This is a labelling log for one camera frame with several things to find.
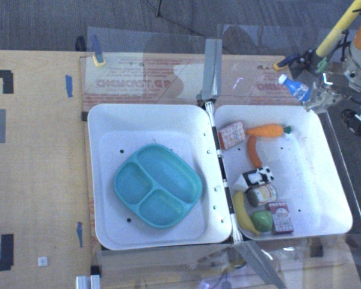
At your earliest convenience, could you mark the small can with pale label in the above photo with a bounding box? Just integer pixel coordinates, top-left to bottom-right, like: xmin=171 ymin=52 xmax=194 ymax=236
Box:
xmin=245 ymin=183 xmax=279 ymax=208

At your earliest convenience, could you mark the green apple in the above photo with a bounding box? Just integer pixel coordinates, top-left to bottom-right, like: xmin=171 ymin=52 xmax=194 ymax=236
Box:
xmin=250 ymin=210 xmax=274 ymax=233

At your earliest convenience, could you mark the orange carrot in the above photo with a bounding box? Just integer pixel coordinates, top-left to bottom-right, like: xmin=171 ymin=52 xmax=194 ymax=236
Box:
xmin=245 ymin=123 xmax=292 ymax=138

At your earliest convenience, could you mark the white plastic tray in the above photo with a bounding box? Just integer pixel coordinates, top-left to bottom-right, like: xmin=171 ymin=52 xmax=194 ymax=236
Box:
xmin=87 ymin=102 xmax=233 ymax=251
xmin=213 ymin=104 xmax=354 ymax=242

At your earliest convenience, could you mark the black and white milk carton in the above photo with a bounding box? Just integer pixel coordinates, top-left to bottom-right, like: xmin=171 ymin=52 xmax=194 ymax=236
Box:
xmin=232 ymin=166 xmax=275 ymax=193

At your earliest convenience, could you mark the brown cardboard board red print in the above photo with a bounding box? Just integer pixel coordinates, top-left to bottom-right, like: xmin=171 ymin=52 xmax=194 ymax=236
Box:
xmin=79 ymin=54 xmax=357 ymax=284

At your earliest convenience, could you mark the blue divided plate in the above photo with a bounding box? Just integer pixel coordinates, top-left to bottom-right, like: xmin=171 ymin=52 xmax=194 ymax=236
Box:
xmin=113 ymin=143 xmax=204 ymax=230

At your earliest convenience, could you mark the black cylinder on white bracket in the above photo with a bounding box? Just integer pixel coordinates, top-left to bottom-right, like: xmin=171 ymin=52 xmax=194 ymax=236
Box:
xmin=340 ymin=101 xmax=361 ymax=138

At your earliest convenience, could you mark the purple and white carton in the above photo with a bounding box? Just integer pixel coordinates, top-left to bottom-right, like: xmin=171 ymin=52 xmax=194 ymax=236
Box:
xmin=266 ymin=201 xmax=295 ymax=235

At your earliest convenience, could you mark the orange and white carton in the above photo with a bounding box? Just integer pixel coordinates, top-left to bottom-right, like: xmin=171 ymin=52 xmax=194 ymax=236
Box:
xmin=217 ymin=120 xmax=247 ymax=151

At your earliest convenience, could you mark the yellow banana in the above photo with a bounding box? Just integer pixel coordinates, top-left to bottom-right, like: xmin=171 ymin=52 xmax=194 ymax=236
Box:
xmin=232 ymin=190 xmax=261 ymax=237

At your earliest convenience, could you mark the orange sausage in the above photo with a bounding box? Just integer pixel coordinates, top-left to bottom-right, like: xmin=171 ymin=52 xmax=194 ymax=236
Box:
xmin=247 ymin=135 xmax=264 ymax=169

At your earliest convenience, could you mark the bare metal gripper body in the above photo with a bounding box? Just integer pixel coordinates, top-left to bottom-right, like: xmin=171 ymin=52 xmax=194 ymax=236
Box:
xmin=318 ymin=65 xmax=361 ymax=105

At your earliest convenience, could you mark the blue bottle with white cap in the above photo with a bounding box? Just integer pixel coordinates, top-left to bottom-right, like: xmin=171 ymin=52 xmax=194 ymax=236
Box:
xmin=277 ymin=73 xmax=313 ymax=104

